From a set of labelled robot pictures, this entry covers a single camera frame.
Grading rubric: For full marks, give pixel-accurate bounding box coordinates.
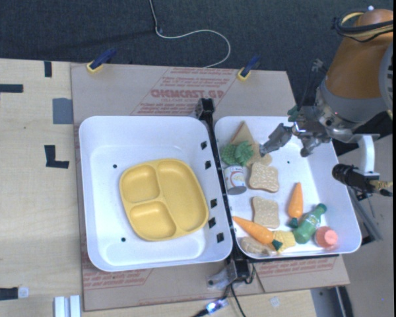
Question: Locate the large orange carrot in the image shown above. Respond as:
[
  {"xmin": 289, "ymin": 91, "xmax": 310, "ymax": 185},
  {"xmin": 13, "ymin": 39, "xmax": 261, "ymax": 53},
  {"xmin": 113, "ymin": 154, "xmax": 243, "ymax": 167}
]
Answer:
[{"xmin": 232, "ymin": 215, "xmax": 284, "ymax": 252}]

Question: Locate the black cylinder on white bracket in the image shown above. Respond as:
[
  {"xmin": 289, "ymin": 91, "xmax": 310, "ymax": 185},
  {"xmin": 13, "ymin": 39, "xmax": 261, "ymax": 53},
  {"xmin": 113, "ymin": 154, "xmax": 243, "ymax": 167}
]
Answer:
[{"xmin": 331, "ymin": 133, "xmax": 382, "ymax": 195}]

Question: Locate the small orange carrot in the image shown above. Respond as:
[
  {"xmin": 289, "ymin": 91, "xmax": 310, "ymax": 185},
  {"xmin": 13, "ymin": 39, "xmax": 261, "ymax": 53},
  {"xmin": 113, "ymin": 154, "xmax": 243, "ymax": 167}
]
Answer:
[{"xmin": 286, "ymin": 182, "xmax": 304, "ymax": 229}]

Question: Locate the white plastic tray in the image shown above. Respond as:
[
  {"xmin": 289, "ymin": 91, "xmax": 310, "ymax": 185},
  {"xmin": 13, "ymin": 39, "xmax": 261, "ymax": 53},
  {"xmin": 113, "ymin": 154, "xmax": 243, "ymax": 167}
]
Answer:
[
  {"xmin": 214, "ymin": 116, "xmax": 363, "ymax": 260},
  {"xmin": 78, "ymin": 115, "xmax": 234, "ymax": 273}
]

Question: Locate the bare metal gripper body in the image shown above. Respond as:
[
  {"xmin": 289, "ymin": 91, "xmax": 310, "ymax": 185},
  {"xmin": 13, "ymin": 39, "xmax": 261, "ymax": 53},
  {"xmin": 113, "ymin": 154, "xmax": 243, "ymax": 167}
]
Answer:
[{"xmin": 291, "ymin": 106, "xmax": 381, "ymax": 144}]

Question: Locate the tan triangular sandwich slice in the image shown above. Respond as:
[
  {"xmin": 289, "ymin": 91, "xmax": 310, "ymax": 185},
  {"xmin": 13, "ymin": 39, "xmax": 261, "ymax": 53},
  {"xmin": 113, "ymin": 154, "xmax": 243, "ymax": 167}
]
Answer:
[{"xmin": 230, "ymin": 120, "xmax": 256, "ymax": 147}]

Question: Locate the yellow divided plate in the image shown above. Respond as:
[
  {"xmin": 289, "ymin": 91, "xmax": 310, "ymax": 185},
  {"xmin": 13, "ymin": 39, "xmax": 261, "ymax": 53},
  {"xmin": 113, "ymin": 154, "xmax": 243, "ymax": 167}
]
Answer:
[{"xmin": 119, "ymin": 158, "xmax": 210, "ymax": 242}]

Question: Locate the brown cardboard board red print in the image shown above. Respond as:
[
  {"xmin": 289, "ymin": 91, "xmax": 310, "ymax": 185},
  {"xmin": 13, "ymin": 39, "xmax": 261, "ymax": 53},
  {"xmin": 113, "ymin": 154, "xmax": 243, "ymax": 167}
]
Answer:
[{"xmin": 69, "ymin": 63, "xmax": 351, "ymax": 312}]

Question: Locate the orange bottle with pink cap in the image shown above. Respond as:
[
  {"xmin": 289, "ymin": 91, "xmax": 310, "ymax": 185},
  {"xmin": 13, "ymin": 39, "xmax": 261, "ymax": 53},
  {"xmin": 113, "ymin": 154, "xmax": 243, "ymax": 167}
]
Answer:
[{"xmin": 313, "ymin": 225, "xmax": 339, "ymax": 252}]

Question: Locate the tan bread roll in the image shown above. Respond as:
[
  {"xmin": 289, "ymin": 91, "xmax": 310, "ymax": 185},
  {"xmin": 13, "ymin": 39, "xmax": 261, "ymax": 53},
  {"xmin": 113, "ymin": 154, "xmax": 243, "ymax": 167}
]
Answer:
[{"xmin": 240, "ymin": 235, "xmax": 278, "ymax": 257}]

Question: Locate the green bottle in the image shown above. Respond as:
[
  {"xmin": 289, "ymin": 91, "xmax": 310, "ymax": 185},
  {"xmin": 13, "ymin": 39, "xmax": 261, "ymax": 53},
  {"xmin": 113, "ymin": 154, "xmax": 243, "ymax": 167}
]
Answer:
[{"xmin": 292, "ymin": 203, "xmax": 328, "ymax": 245}]

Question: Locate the tan bread slice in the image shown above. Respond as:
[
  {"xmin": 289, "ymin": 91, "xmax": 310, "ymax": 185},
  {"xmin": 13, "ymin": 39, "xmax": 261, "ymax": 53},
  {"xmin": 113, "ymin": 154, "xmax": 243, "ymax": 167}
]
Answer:
[
  {"xmin": 250, "ymin": 195, "xmax": 281, "ymax": 230},
  {"xmin": 248, "ymin": 162, "xmax": 281, "ymax": 194}
]

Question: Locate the black block with thin wires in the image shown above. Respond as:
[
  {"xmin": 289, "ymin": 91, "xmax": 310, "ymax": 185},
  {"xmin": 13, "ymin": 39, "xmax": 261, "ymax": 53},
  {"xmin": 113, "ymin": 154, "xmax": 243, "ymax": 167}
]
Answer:
[
  {"xmin": 228, "ymin": 255, "xmax": 252, "ymax": 281},
  {"xmin": 194, "ymin": 98, "xmax": 216, "ymax": 122}
]

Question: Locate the yellow corn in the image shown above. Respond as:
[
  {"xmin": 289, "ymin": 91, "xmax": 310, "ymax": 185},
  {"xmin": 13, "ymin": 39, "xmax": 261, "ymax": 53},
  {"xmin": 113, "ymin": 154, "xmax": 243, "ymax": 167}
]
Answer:
[{"xmin": 271, "ymin": 229, "xmax": 297, "ymax": 254}]

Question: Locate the small white and yellow can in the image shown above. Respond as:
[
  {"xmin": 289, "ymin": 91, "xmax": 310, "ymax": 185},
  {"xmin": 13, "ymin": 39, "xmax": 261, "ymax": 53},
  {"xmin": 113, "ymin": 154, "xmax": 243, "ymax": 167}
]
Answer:
[{"xmin": 223, "ymin": 164, "xmax": 248, "ymax": 195}]

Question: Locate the thin black rod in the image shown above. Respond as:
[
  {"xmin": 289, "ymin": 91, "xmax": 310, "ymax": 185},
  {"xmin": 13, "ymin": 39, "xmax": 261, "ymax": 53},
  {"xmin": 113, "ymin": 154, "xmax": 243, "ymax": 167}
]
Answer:
[{"xmin": 205, "ymin": 112, "xmax": 240, "ymax": 264}]

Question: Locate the tan biscuit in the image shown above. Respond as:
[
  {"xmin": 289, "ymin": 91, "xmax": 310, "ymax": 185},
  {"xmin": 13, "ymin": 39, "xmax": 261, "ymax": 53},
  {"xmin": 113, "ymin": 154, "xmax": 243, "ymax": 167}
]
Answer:
[{"xmin": 249, "ymin": 143, "xmax": 273, "ymax": 168}]

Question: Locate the green broccoli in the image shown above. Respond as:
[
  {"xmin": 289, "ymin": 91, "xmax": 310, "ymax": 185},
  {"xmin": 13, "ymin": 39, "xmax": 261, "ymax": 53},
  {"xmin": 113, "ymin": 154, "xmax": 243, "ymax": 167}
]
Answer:
[{"xmin": 234, "ymin": 140, "xmax": 255, "ymax": 168}]

